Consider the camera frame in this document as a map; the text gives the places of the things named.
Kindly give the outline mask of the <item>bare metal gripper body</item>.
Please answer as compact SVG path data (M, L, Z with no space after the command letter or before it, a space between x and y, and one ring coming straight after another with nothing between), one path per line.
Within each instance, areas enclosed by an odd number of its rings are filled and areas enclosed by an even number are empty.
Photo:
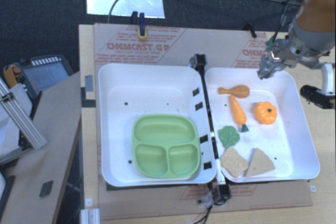
M290 68L299 63L310 69L320 69L319 58L325 54L325 50L312 48L296 36L277 39L272 48L273 59L278 59L282 65Z

